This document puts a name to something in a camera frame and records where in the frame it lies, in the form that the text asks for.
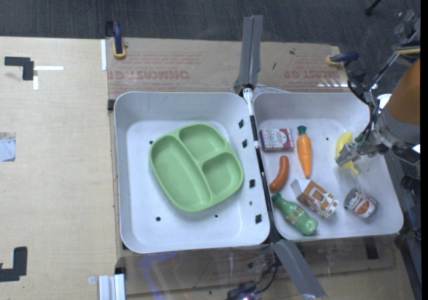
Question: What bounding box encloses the black block with thin wires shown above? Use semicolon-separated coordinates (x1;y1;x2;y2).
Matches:
226;279;259;300

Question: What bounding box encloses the orange sausage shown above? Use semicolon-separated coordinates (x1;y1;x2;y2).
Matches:
268;155;290;193

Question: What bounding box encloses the orange and white carton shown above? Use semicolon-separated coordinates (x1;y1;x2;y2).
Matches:
290;178;340;220

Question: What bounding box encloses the green plastic bottle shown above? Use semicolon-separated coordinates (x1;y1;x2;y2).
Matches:
271;192;319;237

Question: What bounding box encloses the orange carrot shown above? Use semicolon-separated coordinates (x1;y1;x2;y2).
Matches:
296;125;313;180

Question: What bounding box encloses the pink and white carton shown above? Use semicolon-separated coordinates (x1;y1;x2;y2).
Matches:
259;128;296;153

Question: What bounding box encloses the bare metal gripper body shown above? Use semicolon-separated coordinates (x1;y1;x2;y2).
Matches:
354;130;391;159

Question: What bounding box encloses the green divided plate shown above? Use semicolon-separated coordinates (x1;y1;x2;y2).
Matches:
148;122;245;213

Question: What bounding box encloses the brown cardboard board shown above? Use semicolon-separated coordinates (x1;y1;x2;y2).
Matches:
106;36;399;297

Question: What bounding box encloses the white plastic tray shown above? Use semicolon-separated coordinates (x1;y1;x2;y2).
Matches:
251;92;405;243
113;91;272;255

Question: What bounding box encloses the white and orange can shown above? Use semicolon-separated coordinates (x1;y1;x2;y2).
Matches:
343;187;378;219

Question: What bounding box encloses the yellow banana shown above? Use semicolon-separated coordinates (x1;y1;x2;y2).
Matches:
335;131;360;176

